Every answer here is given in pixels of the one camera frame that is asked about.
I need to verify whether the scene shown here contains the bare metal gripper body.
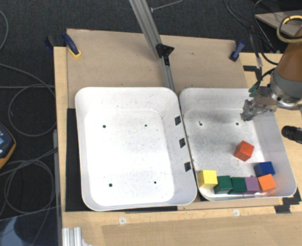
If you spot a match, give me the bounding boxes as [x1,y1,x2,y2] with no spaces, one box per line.
[252,85,302,114]

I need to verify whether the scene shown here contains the white plastic tray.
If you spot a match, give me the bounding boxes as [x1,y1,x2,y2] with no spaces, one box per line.
[178,87,298,202]
[74,86,198,212]

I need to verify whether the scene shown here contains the red cube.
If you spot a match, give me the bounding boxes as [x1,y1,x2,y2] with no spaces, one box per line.
[233,140,255,162]

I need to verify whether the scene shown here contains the blue cube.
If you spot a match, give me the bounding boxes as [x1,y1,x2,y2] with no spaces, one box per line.
[253,161,276,178]

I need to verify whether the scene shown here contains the orange cube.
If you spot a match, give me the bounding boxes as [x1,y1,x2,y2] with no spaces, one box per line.
[257,173,277,192]

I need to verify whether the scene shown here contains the purple cube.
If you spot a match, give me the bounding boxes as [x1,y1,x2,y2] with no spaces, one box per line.
[244,176,260,194]

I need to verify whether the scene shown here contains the green cube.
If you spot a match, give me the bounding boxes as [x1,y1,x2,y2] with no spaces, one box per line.
[230,177,247,194]
[213,175,234,195]

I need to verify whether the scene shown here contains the yellow cube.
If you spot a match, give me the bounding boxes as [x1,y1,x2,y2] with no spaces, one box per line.
[196,169,219,190]

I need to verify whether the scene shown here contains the brown cardboard sheet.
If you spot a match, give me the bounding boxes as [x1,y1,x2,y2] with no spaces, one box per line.
[100,211,302,246]

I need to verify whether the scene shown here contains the long thin metal bolt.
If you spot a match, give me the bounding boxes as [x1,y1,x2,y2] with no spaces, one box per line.
[150,0,184,13]

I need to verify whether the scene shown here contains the brown cardboard board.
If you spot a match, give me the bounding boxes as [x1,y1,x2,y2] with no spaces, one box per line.
[66,28,283,211]

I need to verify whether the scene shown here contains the black cylinder on white bracket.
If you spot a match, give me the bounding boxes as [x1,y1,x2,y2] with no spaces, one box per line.
[281,104,302,146]

